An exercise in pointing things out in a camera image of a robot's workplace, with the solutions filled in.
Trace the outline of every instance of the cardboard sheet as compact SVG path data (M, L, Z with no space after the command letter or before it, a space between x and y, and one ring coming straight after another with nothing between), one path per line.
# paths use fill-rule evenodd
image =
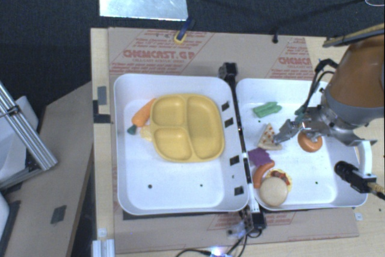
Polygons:
M224 62L236 62L243 78L306 79L313 66L303 37L189 32L182 45L175 31L110 28L108 30L110 89L124 73L216 76ZM111 118L114 118L110 91ZM236 240L227 230L240 222L238 213L133 217L121 209L116 192L115 130L112 126L114 236L116 253L180 250L187 247L228 246ZM351 208L275 212L268 227L250 243L356 237Z

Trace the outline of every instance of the orange toy food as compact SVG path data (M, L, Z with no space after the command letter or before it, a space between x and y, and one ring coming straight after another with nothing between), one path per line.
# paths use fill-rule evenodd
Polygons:
M275 162L272 160L270 163L266 163L257 168L256 172L253 175L254 188L260 188L262 182L262 176L265 172L275 166Z
M143 106L134 114L134 116L131 118L131 122L133 125L127 130L128 133L134 135L137 128L141 128L146 124L147 120L150 118L151 106L155 100L155 98L150 100L148 103L145 104L145 106Z
M314 143L304 132L300 132L298 134L298 144L300 144L301 148L306 152L316 152L322 147L322 137L319 136L317 142Z

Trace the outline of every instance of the toy carrot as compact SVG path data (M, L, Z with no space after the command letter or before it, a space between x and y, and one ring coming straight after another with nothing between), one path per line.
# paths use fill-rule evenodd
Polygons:
M132 126L129 127L127 133L135 135L137 127L141 128L147 122L151 113L151 106L154 103L155 98L145 104L140 110L138 110L131 118Z

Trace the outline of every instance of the black clip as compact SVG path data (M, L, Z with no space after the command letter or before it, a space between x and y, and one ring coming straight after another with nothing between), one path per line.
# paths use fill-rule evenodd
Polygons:
M5 112L5 114L1 114L0 118L3 118L5 116L13 116L20 112L20 107L18 105L12 106L9 110Z

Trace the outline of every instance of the blue tape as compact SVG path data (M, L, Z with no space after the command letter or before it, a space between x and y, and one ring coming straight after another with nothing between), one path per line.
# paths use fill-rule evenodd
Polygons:
M178 36L176 37L176 39L178 41L181 41L183 39L183 36L185 35L188 27L190 26L190 24L193 22L193 19L191 17L188 17L186 22L183 24L183 26L181 27L180 31L179 31L179 34Z

